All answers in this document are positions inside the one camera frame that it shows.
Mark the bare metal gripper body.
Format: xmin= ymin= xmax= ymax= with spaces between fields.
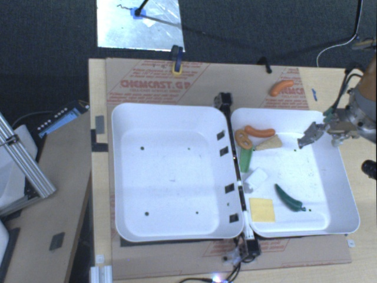
xmin=322 ymin=109 xmax=373 ymax=147

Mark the white plastic tray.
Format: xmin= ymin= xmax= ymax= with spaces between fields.
xmin=230 ymin=107 xmax=361 ymax=239
xmin=111 ymin=102 xmax=246 ymax=243

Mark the beige toy pizza slice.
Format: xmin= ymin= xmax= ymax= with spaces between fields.
xmin=254 ymin=134 xmax=283 ymax=152

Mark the orange toy sausage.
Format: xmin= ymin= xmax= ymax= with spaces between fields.
xmin=244 ymin=124 xmax=276 ymax=139
xmin=269 ymin=80 xmax=295 ymax=97

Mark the green toy chili pepper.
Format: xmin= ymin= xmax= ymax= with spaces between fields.
xmin=274 ymin=183 xmax=307 ymax=213

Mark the white plastic bottle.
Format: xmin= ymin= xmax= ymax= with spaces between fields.
xmin=242 ymin=166 xmax=269 ymax=194

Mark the brown toy pretzel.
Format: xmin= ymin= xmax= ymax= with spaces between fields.
xmin=234 ymin=129 xmax=254 ymax=151

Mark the green toy celery stick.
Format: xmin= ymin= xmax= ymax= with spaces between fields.
xmin=239 ymin=147 xmax=254 ymax=174

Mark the thin black and white rod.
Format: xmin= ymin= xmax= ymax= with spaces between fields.
xmin=222 ymin=104 xmax=253 ymax=239

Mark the yellow toy cheese slice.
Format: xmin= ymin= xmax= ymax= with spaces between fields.
xmin=249 ymin=198 xmax=276 ymax=224

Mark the brown cardboard board red print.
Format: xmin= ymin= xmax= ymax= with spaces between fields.
xmin=104 ymin=57 xmax=353 ymax=280

